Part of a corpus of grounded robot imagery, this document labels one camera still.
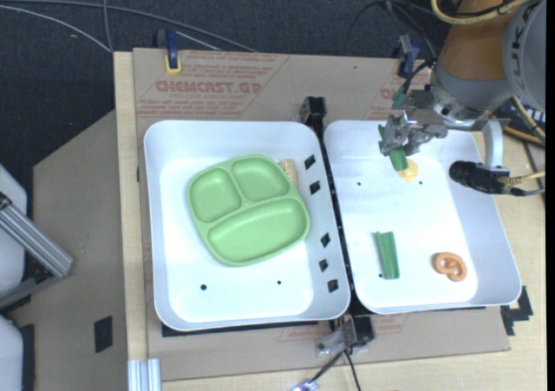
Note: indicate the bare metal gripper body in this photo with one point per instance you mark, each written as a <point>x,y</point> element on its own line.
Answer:
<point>427,118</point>

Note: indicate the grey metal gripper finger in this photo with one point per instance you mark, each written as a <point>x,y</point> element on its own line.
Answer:
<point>416,141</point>
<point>392,133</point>

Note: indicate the green and yellow toy corn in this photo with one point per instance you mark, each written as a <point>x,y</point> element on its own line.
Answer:
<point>400,163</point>

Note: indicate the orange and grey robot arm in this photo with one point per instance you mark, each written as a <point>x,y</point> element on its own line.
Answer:
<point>481,51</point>

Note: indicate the white plastic tray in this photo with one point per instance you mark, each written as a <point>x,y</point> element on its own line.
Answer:
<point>407,211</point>
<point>243,294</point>

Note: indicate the thin black rod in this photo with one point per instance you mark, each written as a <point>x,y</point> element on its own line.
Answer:
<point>336,207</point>

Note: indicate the beige toy biscuit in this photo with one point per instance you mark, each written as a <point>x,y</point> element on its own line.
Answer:
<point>291,169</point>

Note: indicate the green toy celery stick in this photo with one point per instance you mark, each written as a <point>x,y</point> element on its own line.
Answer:
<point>387,256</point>

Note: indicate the brown cardboard board red print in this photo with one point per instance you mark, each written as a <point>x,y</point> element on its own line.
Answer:
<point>277,77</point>

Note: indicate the orange toy pretzel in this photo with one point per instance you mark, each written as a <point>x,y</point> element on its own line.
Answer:
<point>450,265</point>

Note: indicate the green divided plate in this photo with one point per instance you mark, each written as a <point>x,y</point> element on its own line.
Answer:
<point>247,211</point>

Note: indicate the black cylinder on white bracket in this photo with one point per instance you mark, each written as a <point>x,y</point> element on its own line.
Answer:
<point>472,176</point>

